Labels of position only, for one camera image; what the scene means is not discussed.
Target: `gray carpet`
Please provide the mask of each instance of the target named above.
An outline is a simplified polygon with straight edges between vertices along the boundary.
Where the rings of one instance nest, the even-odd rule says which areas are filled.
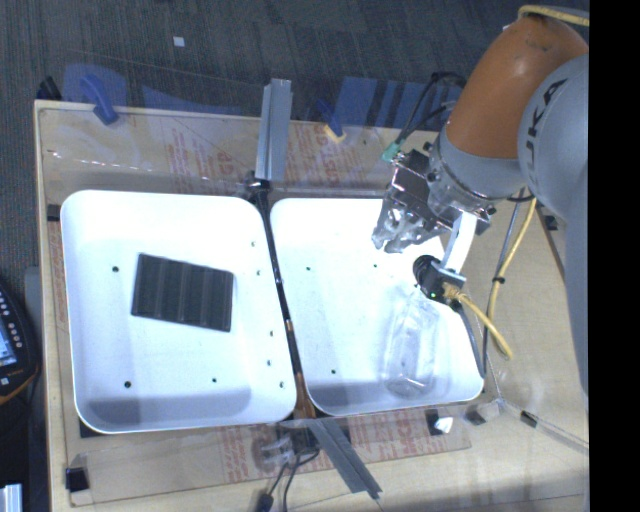
[[[83,99],[78,77],[99,67],[113,74],[118,104],[254,116],[262,87],[271,77],[285,78],[294,88],[292,117],[314,119],[316,99],[335,100],[345,76],[416,83],[434,71],[468,76],[524,3],[0,2],[0,278],[22,299],[25,272],[38,265],[32,105],[46,76],[74,101]],[[588,0],[545,3],[589,10]],[[589,40],[589,29],[578,31]],[[173,36],[185,46],[176,47]],[[0,433],[13,421],[6,407]],[[23,438],[0,447],[0,484],[28,484],[25,446]]]

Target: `black device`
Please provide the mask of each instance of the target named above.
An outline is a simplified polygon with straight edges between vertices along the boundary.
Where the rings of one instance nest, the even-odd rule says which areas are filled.
[[[27,387],[39,367],[26,313],[0,281],[0,405]]]

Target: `metal bracket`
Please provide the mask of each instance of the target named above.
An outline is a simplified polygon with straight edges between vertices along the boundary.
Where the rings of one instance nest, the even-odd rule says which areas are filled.
[[[380,499],[382,488],[364,465],[344,432],[333,418],[302,420],[313,432],[331,462],[352,493],[367,491],[372,499]]]
[[[264,88],[255,172],[260,180],[284,179],[292,100],[290,80],[272,78]]]
[[[0,489],[0,512],[22,511],[22,484],[9,484]]]
[[[477,223],[478,217],[473,213],[462,212],[460,214],[453,223],[453,230],[442,262],[439,265],[440,268],[460,273],[471,248]]]

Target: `clear plastic bottle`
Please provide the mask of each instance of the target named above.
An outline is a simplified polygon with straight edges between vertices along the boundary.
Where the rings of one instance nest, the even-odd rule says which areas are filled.
[[[387,389],[403,398],[428,393],[437,370],[437,348],[442,336],[440,312],[416,287],[392,322],[382,371]]]

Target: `gray robot arm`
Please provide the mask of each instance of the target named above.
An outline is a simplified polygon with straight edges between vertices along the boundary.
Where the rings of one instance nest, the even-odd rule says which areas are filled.
[[[565,285],[588,398],[586,42],[562,21],[518,19],[487,50],[425,156],[398,153],[372,240],[401,252],[451,230],[463,212],[490,226],[524,186],[567,225]]]

